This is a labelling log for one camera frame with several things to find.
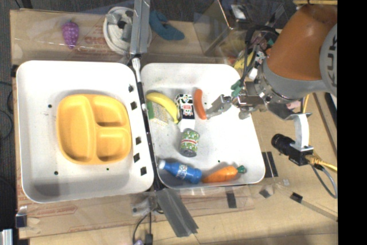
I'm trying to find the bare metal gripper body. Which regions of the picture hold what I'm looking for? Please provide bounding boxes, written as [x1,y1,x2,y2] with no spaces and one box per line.
[231,80,290,113]

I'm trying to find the orange sausage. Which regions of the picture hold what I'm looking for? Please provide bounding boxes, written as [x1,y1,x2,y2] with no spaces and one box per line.
[193,88,208,120]

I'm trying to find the white plastic tray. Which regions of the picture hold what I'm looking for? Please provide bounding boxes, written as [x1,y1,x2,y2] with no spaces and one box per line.
[140,62,266,190]
[15,60,155,204]

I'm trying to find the white cow print carton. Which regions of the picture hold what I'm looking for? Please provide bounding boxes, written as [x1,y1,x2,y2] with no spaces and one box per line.
[174,93,197,133]

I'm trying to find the green printed can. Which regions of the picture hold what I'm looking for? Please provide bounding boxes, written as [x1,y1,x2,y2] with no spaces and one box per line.
[179,128,201,158]

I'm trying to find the yellow banana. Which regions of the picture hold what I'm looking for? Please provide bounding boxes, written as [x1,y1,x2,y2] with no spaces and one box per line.
[145,91,180,125]

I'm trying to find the green and yellow packet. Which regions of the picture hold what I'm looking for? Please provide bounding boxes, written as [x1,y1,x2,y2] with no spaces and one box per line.
[146,100,170,126]

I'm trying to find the orange carrot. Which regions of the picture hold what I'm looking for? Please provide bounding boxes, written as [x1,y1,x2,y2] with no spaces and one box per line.
[201,165,248,184]

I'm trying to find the blue bottle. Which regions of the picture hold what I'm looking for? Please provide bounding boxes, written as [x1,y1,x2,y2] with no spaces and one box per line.
[158,158,203,185]

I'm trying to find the teal soft toy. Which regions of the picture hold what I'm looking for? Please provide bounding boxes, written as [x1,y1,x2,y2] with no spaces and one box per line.
[149,9,186,41]

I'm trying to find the yellow divided plate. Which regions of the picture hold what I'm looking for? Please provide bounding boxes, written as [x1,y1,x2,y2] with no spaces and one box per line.
[56,94,133,165]

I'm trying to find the purple grapes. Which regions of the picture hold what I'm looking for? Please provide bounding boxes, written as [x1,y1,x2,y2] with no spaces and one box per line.
[60,19,80,50]

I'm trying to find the black cylinder on white bracket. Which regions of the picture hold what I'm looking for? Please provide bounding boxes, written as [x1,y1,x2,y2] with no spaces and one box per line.
[269,103,315,167]

